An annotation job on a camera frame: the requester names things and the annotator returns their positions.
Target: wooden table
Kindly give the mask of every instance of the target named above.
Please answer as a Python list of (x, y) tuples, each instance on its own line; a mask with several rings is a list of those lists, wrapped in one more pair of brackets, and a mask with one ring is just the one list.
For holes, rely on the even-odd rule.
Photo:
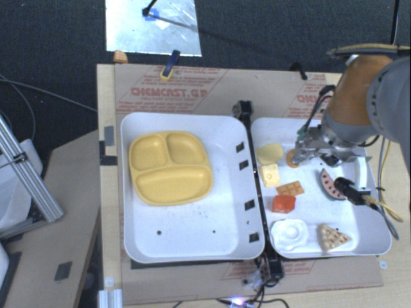
[[(55, 149), (44, 182), (64, 211), (55, 223), (5, 246), (21, 252), (5, 307), (77, 307), (100, 227), (98, 134)], [(60, 265), (67, 278), (55, 280)]]
[[(237, 76), (251, 71), (233, 71)], [(265, 79), (259, 71), (255, 71), (255, 77)], [(338, 74), (326, 74), (328, 83), (336, 83)], [(104, 142), (107, 131), (114, 131), (116, 138), (116, 97), (115, 68), (113, 65), (98, 66), (98, 106), (99, 106), (99, 136)], [(383, 287), (362, 289), (345, 289), (339, 291), (319, 291), (311, 293), (294, 293), (275, 297), (284, 298), (290, 307), (408, 307), (411, 302), (411, 293), (408, 289), (411, 280), (411, 248), (410, 248), (410, 177), (407, 173), (402, 156), (397, 144), (391, 145), (391, 152), (385, 166), (383, 186), (386, 188), (385, 197), (404, 218), (404, 223), (396, 223), (396, 228), (401, 238), (393, 240), (390, 251), (379, 257), (382, 266)], [(378, 155), (380, 145), (378, 142), (368, 149), (371, 160), (372, 172), (377, 175)], [(105, 146), (105, 155), (117, 156), (117, 143), (114, 141)], [(121, 252), (119, 245), (120, 222), (118, 201), (118, 167), (105, 165), (101, 172), (101, 219), (103, 234), (103, 272), (105, 277), (105, 289), (121, 289)], [(136, 307), (163, 307), (171, 308), (173, 304), (147, 304)], [(222, 307), (215, 300), (203, 300), (184, 302), (179, 307)], [(281, 307), (280, 303), (265, 304), (263, 307)]]

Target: small orange object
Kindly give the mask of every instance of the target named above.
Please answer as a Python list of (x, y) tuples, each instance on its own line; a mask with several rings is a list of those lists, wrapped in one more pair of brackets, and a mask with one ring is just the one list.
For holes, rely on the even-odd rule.
[(116, 50), (114, 52), (113, 61), (114, 63), (127, 64), (128, 58), (124, 52), (122, 52), (121, 50)]
[(279, 195), (293, 195), (297, 196), (304, 194), (304, 189), (301, 186), (301, 183), (297, 180), (296, 182), (290, 182), (276, 188)]
[(295, 153), (295, 151), (294, 151), (294, 149), (292, 149), (287, 153), (287, 155), (285, 157), (285, 160), (287, 162), (287, 166), (292, 167), (293, 169), (300, 166), (299, 164), (294, 164), (293, 161), (292, 161), (294, 153)]
[(277, 195), (272, 200), (272, 212), (289, 213), (295, 208), (296, 197), (292, 195)]

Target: black cable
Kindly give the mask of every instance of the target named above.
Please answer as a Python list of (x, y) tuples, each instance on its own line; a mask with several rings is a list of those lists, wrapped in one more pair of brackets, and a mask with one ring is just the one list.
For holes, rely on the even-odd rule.
[(257, 308), (260, 308), (264, 301), (264, 294), (265, 294), (265, 286), (263, 286), (261, 290), (261, 300), (258, 301), (258, 296), (255, 297), (254, 302), (259, 302)]
[(271, 299), (271, 300), (264, 300), (264, 301), (260, 301), (261, 304), (271, 304), (272, 302), (277, 302), (280, 301), (282, 302), (286, 308), (290, 308), (290, 306), (288, 305), (287, 301), (285, 301), (284, 299)]
[(270, 283), (270, 281), (268, 281), (267, 284), (265, 284), (265, 287), (274, 287), (274, 286), (276, 286), (278, 284), (278, 280), (274, 281), (273, 284), (269, 284), (269, 283)]
[(326, 95), (328, 92), (330, 91), (334, 91), (335, 90), (335, 86), (334, 85), (326, 85), (324, 88), (322, 88), (319, 92), (319, 96), (313, 106), (313, 109), (311, 110), (311, 114), (307, 120), (307, 122), (304, 124), (304, 131), (307, 131), (308, 127), (310, 126), (311, 120), (313, 119), (315, 113), (317, 113), (317, 110), (319, 109), (319, 107), (321, 106), (321, 104), (324, 102), (324, 100), (326, 98), (330, 98), (330, 95), (324, 96)]
[(15, 91), (20, 95), (21, 99), (25, 102), (25, 104), (28, 107), (28, 110), (30, 111), (31, 114), (31, 120), (33, 121), (33, 132), (31, 133), (31, 141), (34, 141), (34, 137), (36, 136), (36, 117), (34, 115), (34, 111), (28, 102), (26, 96), (9, 80), (7, 79), (4, 75), (0, 74), (0, 81), (8, 83)]
[(224, 305), (231, 305), (231, 301), (224, 300), (224, 299), (216, 299), (216, 301), (220, 302), (221, 304)]
[(375, 136), (374, 139), (371, 142), (369, 142), (368, 144), (366, 142), (363, 142), (363, 143), (359, 144), (358, 147), (369, 147), (369, 146), (375, 144), (376, 141), (378, 140), (378, 138), (380, 138), (380, 135)]
[(177, 303), (173, 306), (173, 308), (177, 308), (180, 304), (182, 304), (182, 301), (177, 302)]

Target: cardboard sheet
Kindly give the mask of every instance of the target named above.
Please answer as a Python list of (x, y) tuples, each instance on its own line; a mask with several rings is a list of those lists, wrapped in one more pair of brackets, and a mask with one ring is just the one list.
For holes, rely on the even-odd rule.
[[(127, 114), (138, 111), (230, 115), (239, 100), (252, 101), (252, 121), (259, 117), (307, 118), (318, 91), (327, 84), (337, 84), (340, 77), (308, 73), (308, 80), (303, 81), (295, 72), (176, 67), (171, 80), (165, 82), (159, 78), (161, 69), (156, 65), (115, 66), (117, 128)], [(118, 169), (122, 184), (122, 167)], [(119, 213), (123, 234), (120, 185)], [(253, 261), (150, 266), (130, 260), (123, 238), (121, 246), (125, 305), (255, 294), (242, 282), (256, 270)], [(285, 278), (268, 294), (383, 285), (378, 261), (372, 256), (286, 261), (283, 266)]]

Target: dark floor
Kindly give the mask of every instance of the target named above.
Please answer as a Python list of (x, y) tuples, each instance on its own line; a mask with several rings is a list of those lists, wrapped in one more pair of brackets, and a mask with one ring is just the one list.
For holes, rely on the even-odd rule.
[[(333, 47), (389, 43), (394, 0), (195, 0), (203, 57), (179, 65), (341, 72)], [(0, 0), (0, 74), (96, 108), (96, 64), (105, 50), (105, 0)], [(401, 0), (397, 43), (410, 45), (411, 0)], [(131, 62), (164, 64), (165, 56), (131, 54)], [(21, 88), (36, 118), (42, 160), (61, 144), (97, 129), (95, 112)], [(32, 136), (28, 107), (0, 82), (0, 111), (18, 139)], [(96, 272), (95, 252), (91, 272)], [(96, 285), (86, 294), (94, 293)], [(83, 297), (82, 307), (91, 307)]]

